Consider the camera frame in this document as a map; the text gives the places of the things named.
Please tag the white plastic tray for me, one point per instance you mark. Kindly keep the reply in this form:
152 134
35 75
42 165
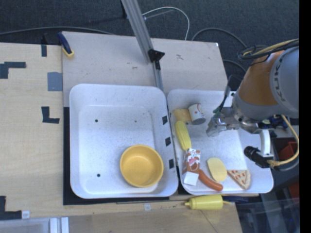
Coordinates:
109 135
218 144

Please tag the yellow squeeze bottle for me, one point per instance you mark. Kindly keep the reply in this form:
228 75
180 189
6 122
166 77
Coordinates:
206 202

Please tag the pizza slice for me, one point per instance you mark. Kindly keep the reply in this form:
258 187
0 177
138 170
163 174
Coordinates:
240 177

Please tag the yellow cheese block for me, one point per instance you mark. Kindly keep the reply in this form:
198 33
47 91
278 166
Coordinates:
181 115

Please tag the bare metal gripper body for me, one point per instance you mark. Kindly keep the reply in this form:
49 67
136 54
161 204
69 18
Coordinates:
229 119

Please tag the yellow bowl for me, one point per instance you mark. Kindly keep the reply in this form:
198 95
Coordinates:
141 166

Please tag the white can with red print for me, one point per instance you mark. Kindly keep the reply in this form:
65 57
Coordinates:
196 112

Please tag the yellow oval crisp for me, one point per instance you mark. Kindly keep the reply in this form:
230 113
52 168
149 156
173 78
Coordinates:
217 169

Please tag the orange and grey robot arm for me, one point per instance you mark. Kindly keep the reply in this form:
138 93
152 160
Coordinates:
261 88

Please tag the black cylinder on white bracket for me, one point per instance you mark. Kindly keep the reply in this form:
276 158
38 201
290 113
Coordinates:
257 155

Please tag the orange sausage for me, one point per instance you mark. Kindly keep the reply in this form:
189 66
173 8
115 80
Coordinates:
210 181

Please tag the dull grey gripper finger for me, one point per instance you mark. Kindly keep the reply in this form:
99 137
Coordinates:
212 128

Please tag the yellow corn cob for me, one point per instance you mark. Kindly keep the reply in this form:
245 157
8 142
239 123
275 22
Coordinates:
183 135

